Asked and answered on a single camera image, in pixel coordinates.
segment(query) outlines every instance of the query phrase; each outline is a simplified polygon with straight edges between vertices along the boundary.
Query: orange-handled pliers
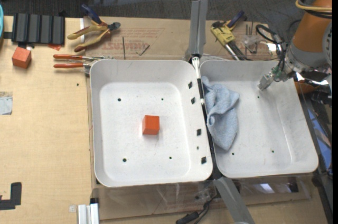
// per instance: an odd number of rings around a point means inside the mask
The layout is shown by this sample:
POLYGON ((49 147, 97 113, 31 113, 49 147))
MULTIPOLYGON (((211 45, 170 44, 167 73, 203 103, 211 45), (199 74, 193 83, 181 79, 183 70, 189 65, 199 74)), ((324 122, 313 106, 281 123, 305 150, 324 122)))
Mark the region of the orange-handled pliers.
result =
POLYGON ((97 60, 103 59, 113 59, 111 56, 98 56, 98 57, 88 57, 88 56, 77 56, 77 55, 66 55, 66 54, 55 54, 53 56, 55 59, 65 59, 65 60, 88 60, 89 63, 84 62, 71 62, 71 63, 58 63, 54 64, 54 68, 78 68, 84 67, 86 70, 89 69, 92 64, 97 60))
POLYGON ((100 17, 93 11, 93 9, 91 9, 85 4, 81 5, 81 10, 83 11, 84 14, 88 15, 91 18, 92 25, 85 27, 84 29, 74 32, 72 34, 69 34, 67 36, 67 39, 75 40, 76 38, 93 31, 103 31, 103 32, 95 39, 77 45, 76 48, 74 49, 74 52, 79 52, 85 49, 87 46, 99 42, 102 38, 111 35, 111 32, 113 30, 116 30, 121 26, 121 24, 118 22, 114 22, 113 24, 108 25, 106 22, 100 19, 100 17))

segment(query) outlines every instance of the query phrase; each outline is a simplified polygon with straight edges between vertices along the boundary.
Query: wire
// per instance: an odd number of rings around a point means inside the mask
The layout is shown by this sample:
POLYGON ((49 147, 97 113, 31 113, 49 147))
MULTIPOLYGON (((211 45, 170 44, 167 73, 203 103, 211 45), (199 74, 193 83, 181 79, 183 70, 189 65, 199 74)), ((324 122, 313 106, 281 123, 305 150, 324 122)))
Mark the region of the wire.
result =
POLYGON ((317 11, 311 11, 311 10, 304 10, 304 11, 306 13, 309 13, 309 14, 317 16, 317 17, 332 19, 332 13, 317 12, 317 11))
POLYGON ((216 198, 217 195, 215 195, 214 197, 211 198, 210 201, 207 201, 204 205, 203 205, 203 210, 202 212, 199 213, 200 218, 198 220, 195 221, 194 224, 198 224, 198 222, 201 221, 201 219, 208 213, 209 208, 210 208, 210 203, 213 201, 214 198, 216 198))
POLYGON ((316 6, 303 6, 299 4, 299 0, 296 0, 296 6, 303 10, 312 10, 312 11, 332 11, 332 7, 316 7, 316 6))
POLYGON ((287 35, 288 35, 289 38, 290 38, 290 31, 291 31, 292 26, 295 25, 296 23, 300 22, 300 21, 301 21, 301 19, 297 19, 297 20, 293 20, 293 21, 290 23, 289 27, 288 27, 287 30, 286 30, 287 35))
POLYGON ((256 25, 256 31, 257 31, 257 33, 258 33, 260 36, 262 36, 264 39, 266 39, 266 40, 268 40, 268 41, 270 41, 270 42, 272 42, 272 43, 274 43, 274 44, 277 44, 277 42, 276 42, 275 40, 270 39, 269 37, 265 36, 265 35, 260 31, 260 29, 263 29, 264 31, 270 33, 271 35, 276 34, 274 31, 270 30, 268 27, 265 27, 265 26, 262 25, 262 24, 256 25))

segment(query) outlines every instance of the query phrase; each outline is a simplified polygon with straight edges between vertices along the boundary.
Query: yellow clamp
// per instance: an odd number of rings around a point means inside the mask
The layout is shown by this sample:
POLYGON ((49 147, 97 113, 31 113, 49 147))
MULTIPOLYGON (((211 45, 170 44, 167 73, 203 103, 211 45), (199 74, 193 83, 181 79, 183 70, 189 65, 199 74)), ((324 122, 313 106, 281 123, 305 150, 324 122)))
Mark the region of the yellow clamp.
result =
POLYGON ((229 21, 226 21, 224 25, 218 27, 218 26, 211 26, 210 30, 211 32, 213 33, 213 35, 215 35, 215 37, 217 38, 218 41, 220 41, 220 43, 223 45, 223 46, 226 46, 228 43, 230 43, 231 41, 235 40, 235 37, 234 35, 232 34, 232 30, 234 28, 231 27, 229 28, 227 26, 227 24, 230 22, 229 21))

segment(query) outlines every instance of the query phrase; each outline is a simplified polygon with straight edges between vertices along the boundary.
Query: orange cube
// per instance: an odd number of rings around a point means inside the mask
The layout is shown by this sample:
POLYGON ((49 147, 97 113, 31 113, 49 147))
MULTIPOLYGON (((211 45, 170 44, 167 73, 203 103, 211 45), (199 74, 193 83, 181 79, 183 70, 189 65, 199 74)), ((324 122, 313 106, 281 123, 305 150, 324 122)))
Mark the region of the orange cube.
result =
POLYGON ((19 66, 21 68, 27 68, 31 59, 32 59, 31 51, 24 48, 20 48, 19 46, 16 48, 12 56, 13 65, 19 66))
POLYGON ((145 115, 142 121, 143 135, 157 135, 159 131, 159 117, 145 115))

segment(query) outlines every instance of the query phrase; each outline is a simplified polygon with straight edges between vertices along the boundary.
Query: blue towel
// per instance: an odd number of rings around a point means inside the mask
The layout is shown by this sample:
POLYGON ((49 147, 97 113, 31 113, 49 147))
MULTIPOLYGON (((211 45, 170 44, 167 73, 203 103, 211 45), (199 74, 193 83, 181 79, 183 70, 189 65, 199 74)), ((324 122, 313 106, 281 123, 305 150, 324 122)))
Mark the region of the blue towel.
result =
POLYGON ((213 141, 229 150, 238 131, 238 118, 235 109, 239 94, 222 84, 210 85, 207 77, 202 77, 204 99, 208 116, 206 125, 213 141))

